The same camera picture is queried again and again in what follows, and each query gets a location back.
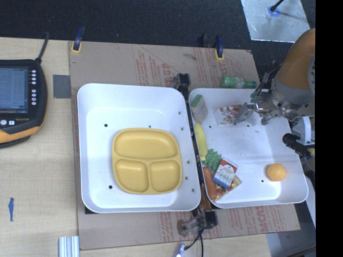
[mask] carrot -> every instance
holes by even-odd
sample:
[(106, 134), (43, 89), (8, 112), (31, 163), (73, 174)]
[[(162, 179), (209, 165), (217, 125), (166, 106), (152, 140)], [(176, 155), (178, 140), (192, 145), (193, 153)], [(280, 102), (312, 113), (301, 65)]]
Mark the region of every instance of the carrot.
[(207, 195), (211, 200), (217, 198), (217, 190), (215, 188), (215, 182), (212, 180), (212, 173), (208, 167), (203, 167), (203, 173), (206, 183)]

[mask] wooden table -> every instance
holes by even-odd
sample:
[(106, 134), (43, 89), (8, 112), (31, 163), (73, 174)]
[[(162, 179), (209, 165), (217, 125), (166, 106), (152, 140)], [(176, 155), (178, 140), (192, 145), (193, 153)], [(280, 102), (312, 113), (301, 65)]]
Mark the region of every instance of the wooden table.
[[(43, 40), (0, 37), (0, 59), (35, 59)], [(53, 98), (53, 75), (70, 75), (68, 41), (49, 40), (42, 57), (47, 120), (31, 138), (0, 149), (0, 256), (58, 256), (58, 238), (77, 236), (71, 100)], [(14, 198), (13, 221), (9, 202)], [(81, 251), (80, 256), (172, 257), (178, 243)], [(187, 256), (201, 256), (200, 242)], [(204, 240), (204, 256), (270, 256), (265, 235)]]

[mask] plastic bottle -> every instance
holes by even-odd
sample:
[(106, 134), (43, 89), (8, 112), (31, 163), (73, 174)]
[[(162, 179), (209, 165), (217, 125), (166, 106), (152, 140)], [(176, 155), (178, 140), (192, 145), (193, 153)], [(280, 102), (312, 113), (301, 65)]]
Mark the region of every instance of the plastic bottle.
[(223, 75), (220, 78), (220, 86), (222, 88), (256, 88), (256, 82), (247, 81), (242, 77)]

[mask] black device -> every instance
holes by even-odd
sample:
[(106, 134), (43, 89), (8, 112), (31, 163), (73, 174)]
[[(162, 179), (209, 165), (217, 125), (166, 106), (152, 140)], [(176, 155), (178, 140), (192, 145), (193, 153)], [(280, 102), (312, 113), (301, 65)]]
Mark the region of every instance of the black device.
[(47, 41), (35, 60), (0, 60), (0, 148), (26, 141), (44, 124), (48, 90), (40, 63)]

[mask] brown cardboard box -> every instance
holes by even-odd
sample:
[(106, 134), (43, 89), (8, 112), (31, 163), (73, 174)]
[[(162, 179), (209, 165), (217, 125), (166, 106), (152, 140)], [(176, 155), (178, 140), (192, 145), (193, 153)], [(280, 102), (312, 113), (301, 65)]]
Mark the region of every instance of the brown cardboard box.
[[(178, 73), (190, 75), (190, 90), (219, 88), (220, 77), (225, 74), (259, 84), (251, 52), (224, 49), (224, 59), (219, 61), (211, 48), (84, 42), (79, 54), (69, 52), (69, 55), (80, 249), (193, 240), (194, 235), (182, 237), (176, 227), (178, 220), (190, 220), (191, 212), (87, 212), (80, 188), (77, 92), (87, 83), (170, 86)], [(300, 228), (294, 205), (218, 209), (215, 212), (218, 225), (204, 232), (204, 239)]]

